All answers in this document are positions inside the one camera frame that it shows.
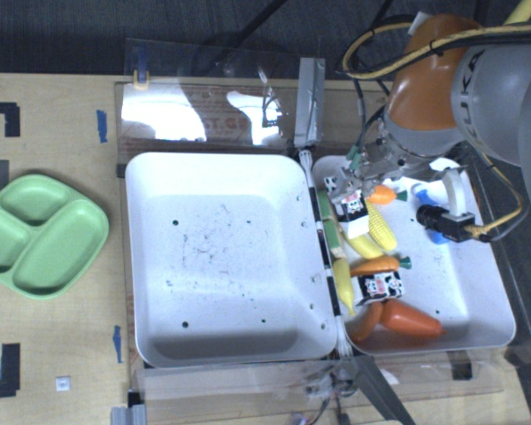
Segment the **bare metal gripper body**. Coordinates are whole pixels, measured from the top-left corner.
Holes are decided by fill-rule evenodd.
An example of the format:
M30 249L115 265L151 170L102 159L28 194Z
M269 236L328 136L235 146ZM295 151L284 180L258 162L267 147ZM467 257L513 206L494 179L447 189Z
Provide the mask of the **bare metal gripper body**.
M421 155L406 150L391 138L377 138L362 148L353 145L335 174L335 202L341 202L359 191L364 198L386 180L397 181L404 176L432 181L431 164L438 155Z

